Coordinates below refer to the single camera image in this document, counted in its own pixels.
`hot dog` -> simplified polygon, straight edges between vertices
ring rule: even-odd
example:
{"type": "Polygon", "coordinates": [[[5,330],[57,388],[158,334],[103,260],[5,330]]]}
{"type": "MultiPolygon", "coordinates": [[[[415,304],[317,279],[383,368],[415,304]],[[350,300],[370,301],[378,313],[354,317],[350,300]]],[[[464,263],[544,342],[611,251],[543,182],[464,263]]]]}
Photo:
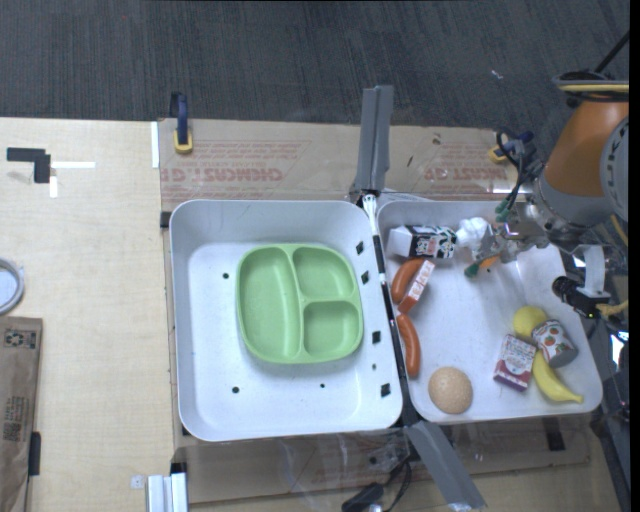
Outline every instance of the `hot dog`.
{"type": "Polygon", "coordinates": [[[398,304],[404,297],[409,280],[418,271],[423,261],[424,258],[408,259],[400,266],[396,275],[393,276],[393,282],[391,283],[391,300],[393,300],[395,304],[398,304]]]}
{"type": "Polygon", "coordinates": [[[409,377],[417,377],[420,372],[420,339],[407,315],[400,314],[396,317],[396,323],[400,336],[404,341],[405,366],[409,377]]]}

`green plate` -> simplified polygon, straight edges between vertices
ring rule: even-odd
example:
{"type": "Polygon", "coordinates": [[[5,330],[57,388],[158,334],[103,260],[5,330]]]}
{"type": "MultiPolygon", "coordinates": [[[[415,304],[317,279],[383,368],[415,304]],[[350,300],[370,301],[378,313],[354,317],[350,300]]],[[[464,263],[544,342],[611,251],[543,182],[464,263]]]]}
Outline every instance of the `green plate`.
{"type": "Polygon", "coordinates": [[[236,301],[242,338],[265,361],[333,361],[362,340],[355,274],[325,246],[274,244],[247,252],[238,265],[236,301]]]}

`banana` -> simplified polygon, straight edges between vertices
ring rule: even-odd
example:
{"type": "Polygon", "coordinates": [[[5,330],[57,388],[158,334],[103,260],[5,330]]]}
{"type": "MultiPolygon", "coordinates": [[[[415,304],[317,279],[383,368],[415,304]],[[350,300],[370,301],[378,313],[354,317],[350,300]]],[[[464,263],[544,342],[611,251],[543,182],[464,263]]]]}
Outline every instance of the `banana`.
{"type": "Polygon", "coordinates": [[[532,373],[540,390],[551,400],[556,402],[574,401],[579,404],[584,401],[582,395],[575,394],[562,383],[539,350],[533,358],[532,373]]]}

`lemon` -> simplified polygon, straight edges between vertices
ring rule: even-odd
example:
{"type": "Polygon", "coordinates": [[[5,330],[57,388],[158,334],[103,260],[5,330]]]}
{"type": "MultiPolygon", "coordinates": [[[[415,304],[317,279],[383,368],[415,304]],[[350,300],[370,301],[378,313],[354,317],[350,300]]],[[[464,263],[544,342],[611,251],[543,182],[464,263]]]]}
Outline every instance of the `lemon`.
{"type": "Polygon", "coordinates": [[[531,331],[547,319],[547,314],[535,306],[524,306],[513,315],[513,329],[516,338],[532,341],[531,331]]]}

